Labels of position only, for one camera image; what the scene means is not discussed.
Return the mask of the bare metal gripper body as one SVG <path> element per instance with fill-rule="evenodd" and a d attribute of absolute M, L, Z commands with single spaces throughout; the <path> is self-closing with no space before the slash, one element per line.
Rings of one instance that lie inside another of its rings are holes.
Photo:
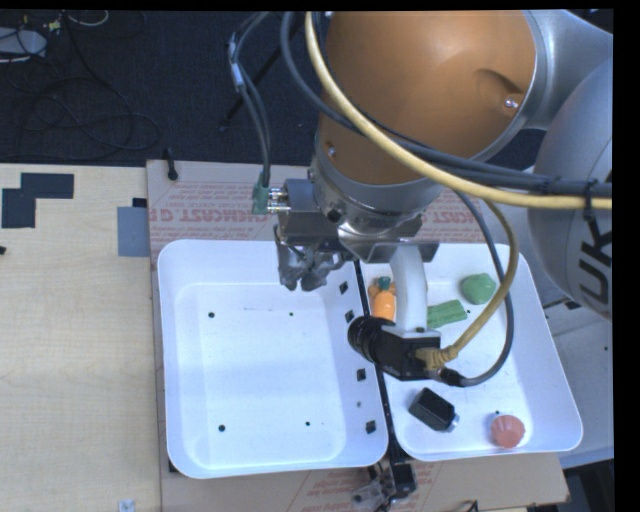
<path fill-rule="evenodd" d="M 402 217 L 376 211 L 326 182 L 286 180 L 273 190 L 273 212 L 278 215 L 275 240 L 282 264 L 388 263 L 400 245 L 417 247 L 422 260 L 430 262 L 440 247 L 437 241 L 417 237 L 419 213 Z"/>

